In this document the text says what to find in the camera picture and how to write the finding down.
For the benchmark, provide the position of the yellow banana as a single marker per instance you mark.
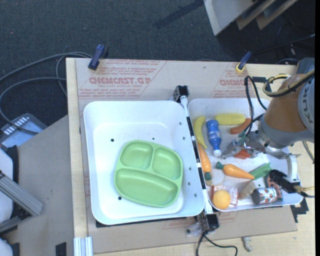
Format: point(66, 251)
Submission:
point(198, 130)

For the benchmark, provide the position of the yellow corn cob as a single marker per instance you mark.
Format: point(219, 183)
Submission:
point(230, 119)

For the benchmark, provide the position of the small white lumpy object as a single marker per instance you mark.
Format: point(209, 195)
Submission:
point(247, 243)

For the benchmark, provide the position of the green divided plate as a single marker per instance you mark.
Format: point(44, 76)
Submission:
point(147, 180)

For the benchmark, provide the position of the white round biscuit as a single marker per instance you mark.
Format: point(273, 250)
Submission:
point(217, 178)

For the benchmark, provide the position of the white and red carton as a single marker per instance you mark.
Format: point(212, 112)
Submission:
point(232, 193)

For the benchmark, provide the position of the small orange toy piece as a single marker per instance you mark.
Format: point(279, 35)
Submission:
point(242, 154)

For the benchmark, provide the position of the beige bread piece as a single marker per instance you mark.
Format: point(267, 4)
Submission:
point(246, 190)

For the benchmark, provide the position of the orange ball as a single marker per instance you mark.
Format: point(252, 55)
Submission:
point(221, 199)

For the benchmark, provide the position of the white can with red print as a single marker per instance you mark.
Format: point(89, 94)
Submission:
point(266, 195)

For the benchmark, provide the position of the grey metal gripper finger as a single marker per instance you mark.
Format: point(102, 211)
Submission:
point(256, 151)
point(230, 150)

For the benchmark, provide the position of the blue bottle white cap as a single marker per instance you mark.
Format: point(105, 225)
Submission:
point(213, 135)

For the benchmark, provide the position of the pink watermelon slice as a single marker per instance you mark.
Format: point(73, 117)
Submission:
point(269, 180)

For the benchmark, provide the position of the thin black and white rod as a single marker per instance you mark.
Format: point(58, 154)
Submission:
point(192, 127)

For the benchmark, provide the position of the white plastic tray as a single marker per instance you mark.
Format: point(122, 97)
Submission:
point(105, 175)
point(225, 160)

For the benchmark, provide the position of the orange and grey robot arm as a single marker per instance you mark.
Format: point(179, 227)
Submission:
point(285, 112)

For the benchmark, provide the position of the green pea pod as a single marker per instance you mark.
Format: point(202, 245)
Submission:
point(260, 171)

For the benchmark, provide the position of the orange sausage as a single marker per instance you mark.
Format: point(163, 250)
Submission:
point(238, 128)

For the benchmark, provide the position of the orange carrot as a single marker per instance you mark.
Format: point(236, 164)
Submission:
point(205, 160)
point(236, 171)

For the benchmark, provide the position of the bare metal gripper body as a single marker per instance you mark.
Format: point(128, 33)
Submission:
point(257, 142)

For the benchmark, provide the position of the brown cardboard board red print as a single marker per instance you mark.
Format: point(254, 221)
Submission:
point(160, 75)

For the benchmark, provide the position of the black cylinder on white bracket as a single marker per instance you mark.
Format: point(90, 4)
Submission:
point(281, 180)

